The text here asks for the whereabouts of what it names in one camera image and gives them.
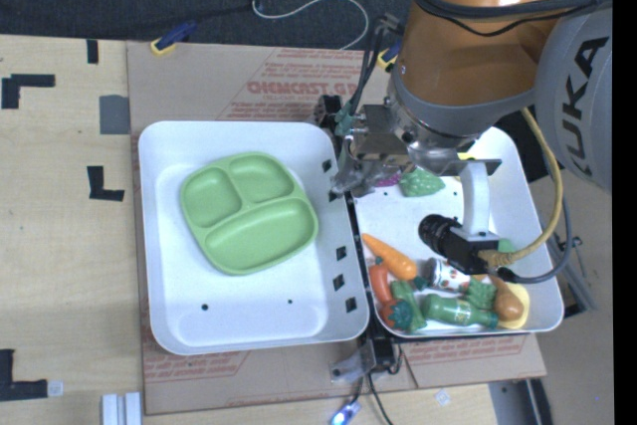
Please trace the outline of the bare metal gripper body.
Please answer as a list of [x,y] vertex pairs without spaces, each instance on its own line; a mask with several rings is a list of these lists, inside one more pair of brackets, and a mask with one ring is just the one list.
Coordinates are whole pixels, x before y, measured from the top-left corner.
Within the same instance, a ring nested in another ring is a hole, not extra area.
[[478,138],[436,130],[400,105],[365,105],[343,142],[343,167],[366,176],[415,167],[454,175],[458,153]]

